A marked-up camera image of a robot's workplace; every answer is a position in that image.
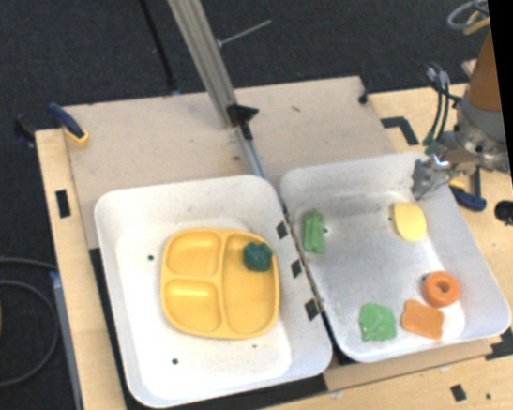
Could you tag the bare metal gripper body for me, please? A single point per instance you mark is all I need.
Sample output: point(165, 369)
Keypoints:
point(476, 151)

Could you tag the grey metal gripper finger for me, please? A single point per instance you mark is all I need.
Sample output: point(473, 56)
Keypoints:
point(438, 176)
point(419, 178)

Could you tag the yellow half-round slice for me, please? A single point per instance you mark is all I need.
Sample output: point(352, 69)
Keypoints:
point(410, 221)

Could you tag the white plastic tray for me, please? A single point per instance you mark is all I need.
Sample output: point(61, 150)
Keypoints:
point(379, 267)
point(213, 371)

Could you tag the orange doughnut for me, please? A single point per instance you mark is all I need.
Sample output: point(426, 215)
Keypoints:
point(432, 295)

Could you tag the light green ribbed vegetable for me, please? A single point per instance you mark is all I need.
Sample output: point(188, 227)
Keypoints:
point(313, 233)

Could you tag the orange bread slice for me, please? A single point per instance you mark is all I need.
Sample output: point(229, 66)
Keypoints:
point(421, 319)

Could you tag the thin black and white rod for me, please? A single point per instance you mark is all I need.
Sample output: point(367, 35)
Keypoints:
point(303, 259)

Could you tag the light green lettuce leaf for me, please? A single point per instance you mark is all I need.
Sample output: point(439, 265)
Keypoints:
point(376, 323)

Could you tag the dark green broccoli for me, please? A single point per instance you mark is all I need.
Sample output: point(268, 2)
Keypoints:
point(257, 257)

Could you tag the yellow divided plate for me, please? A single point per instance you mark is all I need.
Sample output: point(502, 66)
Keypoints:
point(212, 295)

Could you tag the pale flat board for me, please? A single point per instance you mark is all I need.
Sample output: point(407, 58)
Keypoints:
point(171, 140)

